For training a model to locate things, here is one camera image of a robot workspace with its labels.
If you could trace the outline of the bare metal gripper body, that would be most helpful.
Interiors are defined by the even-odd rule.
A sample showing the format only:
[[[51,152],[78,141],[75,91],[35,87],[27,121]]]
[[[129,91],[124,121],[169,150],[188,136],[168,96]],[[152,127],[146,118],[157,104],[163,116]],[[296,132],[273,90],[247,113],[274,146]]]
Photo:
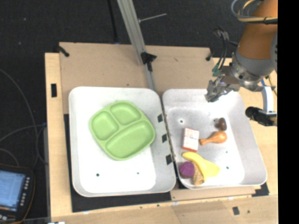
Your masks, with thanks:
[[[251,74],[240,64],[230,63],[229,66],[222,66],[220,69],[217,84],[226,92],[239,91],[241,87],[252,92],[260,92],[263,88],[259,85],[261,80],[261,76]]]

